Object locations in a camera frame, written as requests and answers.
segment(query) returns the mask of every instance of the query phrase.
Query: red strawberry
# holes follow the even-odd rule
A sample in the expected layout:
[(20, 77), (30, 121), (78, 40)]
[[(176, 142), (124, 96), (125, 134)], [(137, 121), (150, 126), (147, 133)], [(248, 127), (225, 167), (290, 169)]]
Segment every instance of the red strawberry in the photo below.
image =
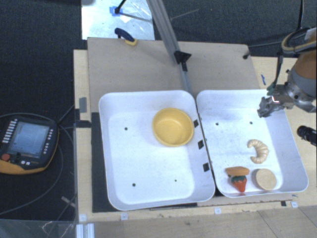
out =
[(233, 177), (231, 178), (231, 183), (238, 191), (244, 192), (246, 190), (247, 178), (245, 176)]

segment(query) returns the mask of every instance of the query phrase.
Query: round beige disc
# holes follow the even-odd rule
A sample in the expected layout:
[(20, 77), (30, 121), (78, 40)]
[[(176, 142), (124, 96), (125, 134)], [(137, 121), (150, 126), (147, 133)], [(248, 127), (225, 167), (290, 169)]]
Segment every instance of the round beige disc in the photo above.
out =
[(256, 181), (265, 190), (272, 190), (276, 186), (276, 177), (269, 169), (259, 169), (256, 173)]

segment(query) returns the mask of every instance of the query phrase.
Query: yellow bowl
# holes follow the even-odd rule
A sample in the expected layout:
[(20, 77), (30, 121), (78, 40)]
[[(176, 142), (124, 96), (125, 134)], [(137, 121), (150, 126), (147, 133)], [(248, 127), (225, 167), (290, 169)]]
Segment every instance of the yellow bowl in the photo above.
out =
[(194, 134), (190, 117), (175, 108), (158, 111), (153, 118), (152, 129), (161, 144), (174, 147), (187, 144)]

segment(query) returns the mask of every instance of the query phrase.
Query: clear plastic sheet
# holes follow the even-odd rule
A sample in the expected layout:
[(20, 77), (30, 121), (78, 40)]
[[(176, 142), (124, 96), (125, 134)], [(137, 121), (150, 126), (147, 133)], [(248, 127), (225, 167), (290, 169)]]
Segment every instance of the clear plastic sheet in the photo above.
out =
[(74, 238), (74, 222), (0, 220), (1, 238)]
[(81, 0), (82, 39), (117, 38), (115, 28), (122, 28), (139, 40), (154, 40), (151, 11), (146, 0), (127, 0), (120, 14), (114, 14), (122, 0)]

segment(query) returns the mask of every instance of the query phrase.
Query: wooden table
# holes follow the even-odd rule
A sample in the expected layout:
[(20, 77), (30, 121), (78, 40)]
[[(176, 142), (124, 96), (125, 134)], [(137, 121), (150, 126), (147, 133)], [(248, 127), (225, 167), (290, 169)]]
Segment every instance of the wooden table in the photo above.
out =
[[(131, 59), (134, 59), (133, 61), (136, 63), (134, 66), (140, 69), (145, 69), (144, 67), (148, 66), (149, 57), (152, 59), (150, 61), (157, 62), (155, 66), (169, 66), (168, 56), (164, 53), (162, 42), (140, 41), (137, 46), (142, 52), (132, 50), (130, 46), (119, 40), (91, 39), (88, 40), (88, 51), (74, 51), (75, 107), (77, 109), (80, 107), (80, 99), (86, 98), (87, 100), (87, 110), (80, 113), (81, 120), (91, 120), (91, 112), (98, 111), (98, 100), (101, 95), (105, 94), (105, 91), (118, 90), (118, 84), (122, 84), (118, 70), (122, 73)], [(114, 47), (121, 50), (121, 54), (125, 54), (124, 60), (116, 61), (113, 59), (116, 49)], [(209, 85), (213, 86), (210, 89), (265, 89), (267, 86), (264, 86), (261, 75), (265, 77), (267, 85), (275, 78), (276, 58), (249, 57), (245, 61), (235, 62), (248, 50), (243, 45), (180, 42), (180, 47), (184, 52), (194, 53), (187, 63), (194, 95), (207, 89)], [(283, 83), (286, 80), (287, 75), (284, 71), (291, 69), (295, 61), (295, 59), (284, 59), (278, 83)], [(224, 64), (224, 67), (222, 71), (219, 71), (221, 64)], [(105, 77), (93, 79), (95, 76), (90, 74), (90, 70), (101, 68), (104, 71), (101, 70), (100, 73), (107, 73), (106, 80)], [(234, 74), (229, 79), (225, 78), (228, 74), (227, 69)], [(128, 78), (133, 82), (130, 88), (125, 88), (126, 90), (134, 88), (135, 91), (160, 89), (160, 84), (155, 82), (151, 85), (151, 89), (148, 86), (140, 87), (136, 81), (138, 77), (133, 78), (134, 75), (133, 73), (129, 75)], [(175, 77), (175, 75), (177, 73), (173, 72), (171, 77)], [(99, 89), (98, 84), (92, 86), (93, 80), (105, 80), (106, 89)], [(165, 90), (181, 88), (180, 79), (161, 84)], [(235, 199), (217, 197), (207, 202), (198, 203), (197, 207), (191, 208), (129, 211), (127, 212), (128, 221), (120, 221), (122, 212), (92, 212), (91, 129), (76, 128), (79, 222), (94, 222), (96, 234), (102, 235), (106, 230), (107, 237), (149, 237), (148, 232), (152, 233), (152, 237), (185, 237), (187, 235), (188, 237), (213, 237), (211, 234), (215, 237), (227, 237), (230, 233), (230, 229), (226, 228), (227, 221), (231, 221), (231, 228), (235, 227), (237, 230), (236, 237), (240, 237), (240, 235), (242, 237), (244, 231), (254, 237), (295, 237), (296, 234), (299, 237), (305, 237), (299, 235), (303, 234), (302, 232), (312, 235), (311, 237), (316, 236), (313, 235), (317, 234), (316, 147), (301, 140), (296, 135), (296, 130), (301, 125), (316, 128), (316, 114), (307, 114), (295, 107), (292, 110), (286, 110), (286, 115), (309, 177), (309, 186), (304, 192)], [(286, 206), (281, 206), (281, 201), (285, 201)], [(292, 208), (292, 201), (295, 201), (299, 208)], [(215, 214), (219, 208), (221, 214)], [(244, 225), (248, 225), (246, 230), (239, 228), (239, 226)]]

